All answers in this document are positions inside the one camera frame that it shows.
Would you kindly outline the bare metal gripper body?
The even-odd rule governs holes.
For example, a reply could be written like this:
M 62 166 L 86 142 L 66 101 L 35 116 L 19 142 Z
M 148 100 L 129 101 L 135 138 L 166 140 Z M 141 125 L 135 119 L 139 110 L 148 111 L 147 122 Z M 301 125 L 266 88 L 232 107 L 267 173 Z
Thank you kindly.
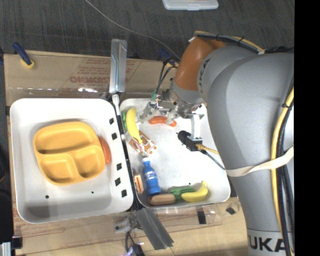
M 183 101 L 173 90 L 161 91 L 150 103 L 151 108 L 160 113 L 181 118 L 190 118 L 201 105 Z

